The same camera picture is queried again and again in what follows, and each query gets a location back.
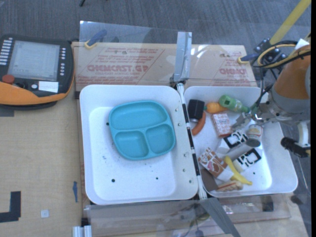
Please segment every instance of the black tape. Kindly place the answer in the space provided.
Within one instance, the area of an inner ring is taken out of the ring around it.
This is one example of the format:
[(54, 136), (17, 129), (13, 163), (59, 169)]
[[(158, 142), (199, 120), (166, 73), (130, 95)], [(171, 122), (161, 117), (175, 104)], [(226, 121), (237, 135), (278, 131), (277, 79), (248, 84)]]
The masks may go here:
[(0, 223), (18, 221), (21, 217), (21, 192), (11, 192), (10, 210), (0, 213)]

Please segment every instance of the yellow banana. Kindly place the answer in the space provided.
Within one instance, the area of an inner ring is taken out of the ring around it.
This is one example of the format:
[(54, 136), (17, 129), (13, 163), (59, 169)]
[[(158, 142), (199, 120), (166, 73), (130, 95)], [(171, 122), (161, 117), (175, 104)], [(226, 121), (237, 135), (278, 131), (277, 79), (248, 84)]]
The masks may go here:
[(233, 162), (232, 162), (232, 160), (230, 159), (229, 156), (225, 156), (224, 162), (227, 163), (227, 165), (229, 166), (229, 168), (231, 168), (232, 172), (234, 173), (234, 175), (231, 177), (231, 180), (236, 180), (236, 181), (240, 181), (240, 182), (243, 183), (243, 184), (252, 185), (252, 182), (248, 181), (244, 176), (242, 176), (242, 175), (235, 169), (235, 166), (233, 165)]

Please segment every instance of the blue divided plate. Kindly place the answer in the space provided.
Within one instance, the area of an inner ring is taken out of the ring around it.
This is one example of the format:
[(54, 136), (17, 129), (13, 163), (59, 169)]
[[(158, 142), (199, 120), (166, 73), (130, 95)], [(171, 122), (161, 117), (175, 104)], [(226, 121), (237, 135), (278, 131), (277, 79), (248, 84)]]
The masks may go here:
[(109, 127), (118, 152), (130, 160), (164, 155), (175, 145), (175, 133), (164, 106), (151, 100), (115, 106)]

